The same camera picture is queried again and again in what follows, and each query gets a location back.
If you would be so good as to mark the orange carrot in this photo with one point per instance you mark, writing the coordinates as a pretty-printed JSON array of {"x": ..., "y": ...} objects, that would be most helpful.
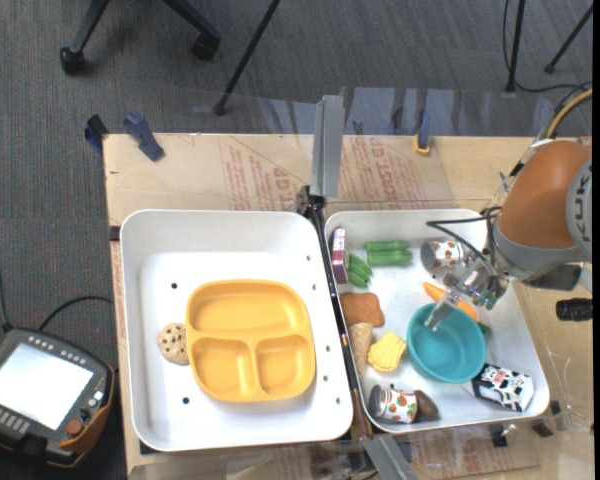
[{"x": 434, "y": 292}]

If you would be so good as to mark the brown bread slice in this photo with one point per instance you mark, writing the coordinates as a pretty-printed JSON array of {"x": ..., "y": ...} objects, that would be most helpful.
[{"x": 362, "y": 309}]

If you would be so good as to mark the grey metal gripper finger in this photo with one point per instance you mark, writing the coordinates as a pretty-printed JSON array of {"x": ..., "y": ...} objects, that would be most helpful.
[{"x": 441, "y": 310}]

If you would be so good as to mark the green beans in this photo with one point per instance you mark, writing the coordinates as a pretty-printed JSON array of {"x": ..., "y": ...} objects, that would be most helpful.
[{"x": 389, "y": 253}]

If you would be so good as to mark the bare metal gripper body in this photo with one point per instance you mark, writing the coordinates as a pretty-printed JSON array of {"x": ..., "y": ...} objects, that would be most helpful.
[{"x": 472, "y": 279}]

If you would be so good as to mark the yellow divided plate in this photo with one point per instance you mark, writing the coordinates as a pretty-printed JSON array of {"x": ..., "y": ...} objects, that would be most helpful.
[{"x": 250, "y": 340}]

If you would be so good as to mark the teal bowl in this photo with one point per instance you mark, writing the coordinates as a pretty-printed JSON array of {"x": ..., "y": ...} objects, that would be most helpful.
[{"x": 447, "y": 350}]

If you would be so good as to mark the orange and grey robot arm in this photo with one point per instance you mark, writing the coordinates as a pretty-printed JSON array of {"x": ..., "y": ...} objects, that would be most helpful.
[{"x": 540, "y": 198}]

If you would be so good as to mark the white can strawberry print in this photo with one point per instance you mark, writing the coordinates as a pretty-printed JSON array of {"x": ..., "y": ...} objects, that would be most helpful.
[
  {"x": 442, "y": 255},
  {"x": 395, "y": 404}
]

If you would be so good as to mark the yellow cheese slices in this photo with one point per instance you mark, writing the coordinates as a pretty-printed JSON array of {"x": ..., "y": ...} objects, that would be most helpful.
[{"x": 386, "y": 352}]

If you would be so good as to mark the tan chocolate chip biscuit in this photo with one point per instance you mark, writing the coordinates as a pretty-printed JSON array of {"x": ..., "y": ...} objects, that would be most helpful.
[{"x": 172, "y": 343}]

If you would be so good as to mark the purple and white carton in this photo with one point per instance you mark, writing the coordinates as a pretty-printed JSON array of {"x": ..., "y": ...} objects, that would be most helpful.
[{"x": 339, "y": 258}]

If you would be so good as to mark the white plastic tray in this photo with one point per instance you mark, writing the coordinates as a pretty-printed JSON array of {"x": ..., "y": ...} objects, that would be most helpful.
[
  {"x": 230, "y": 238},
  {"x": 405, "y": 288}
]

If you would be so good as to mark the brown cardboard board red print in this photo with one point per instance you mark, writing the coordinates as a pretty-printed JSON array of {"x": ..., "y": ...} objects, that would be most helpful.
[{"x": 190, "y": 178}]

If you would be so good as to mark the tan ice cream cone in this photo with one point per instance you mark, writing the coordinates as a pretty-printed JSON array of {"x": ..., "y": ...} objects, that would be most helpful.
[{"x": 361, "y": 343}]

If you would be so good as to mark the green pea pods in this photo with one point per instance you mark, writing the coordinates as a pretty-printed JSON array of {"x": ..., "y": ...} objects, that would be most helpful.
[{"x": 359, "y": 270}]

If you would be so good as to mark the white carton cow print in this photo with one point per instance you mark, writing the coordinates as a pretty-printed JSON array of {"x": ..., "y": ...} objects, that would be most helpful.
[{"x": 505, "y": 387}]

